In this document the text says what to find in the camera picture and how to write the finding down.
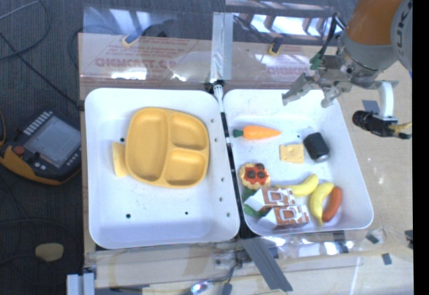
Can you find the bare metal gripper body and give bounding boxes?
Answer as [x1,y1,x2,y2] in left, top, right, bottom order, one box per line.
[313,54,380,93]

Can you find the white plastic tray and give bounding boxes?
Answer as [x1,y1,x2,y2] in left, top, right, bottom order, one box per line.
[84,86,241,250]
[222,88,375,238]

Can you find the black can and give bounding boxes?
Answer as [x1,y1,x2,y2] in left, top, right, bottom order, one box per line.
[302,131,330,164]

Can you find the orange carrot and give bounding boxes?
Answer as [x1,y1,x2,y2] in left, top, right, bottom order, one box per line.
[232,124,283,141]

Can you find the yellow cheese slice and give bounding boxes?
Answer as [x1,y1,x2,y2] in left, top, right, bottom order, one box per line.
[111,141,129,178]
[278,143,306,165]

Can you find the yellow banana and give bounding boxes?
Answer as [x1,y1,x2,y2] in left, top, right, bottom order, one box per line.
[308,182,336,227]
[275,173,320,198]

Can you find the round pizza slice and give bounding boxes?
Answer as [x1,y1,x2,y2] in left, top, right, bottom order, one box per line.
[238,162,271,189]

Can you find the brown sausage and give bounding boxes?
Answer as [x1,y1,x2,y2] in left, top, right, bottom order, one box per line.
[321,186,344,223]

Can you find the brown and white carton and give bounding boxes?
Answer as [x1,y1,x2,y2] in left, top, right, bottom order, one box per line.
[259,204,311,231]
[243,186,297,214]

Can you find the brown cardboard board red print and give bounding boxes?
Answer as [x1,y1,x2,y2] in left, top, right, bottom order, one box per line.
[77,32,373,256]

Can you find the yellow divided plate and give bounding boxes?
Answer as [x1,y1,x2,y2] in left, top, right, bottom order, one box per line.
[124,106,211,189]

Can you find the pale yellow round slice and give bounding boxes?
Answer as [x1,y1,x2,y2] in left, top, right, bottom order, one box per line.
[34,242,65,262]

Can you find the black cylinder on white bracket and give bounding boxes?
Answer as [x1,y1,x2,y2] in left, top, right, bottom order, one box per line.
[351,80,400,137]

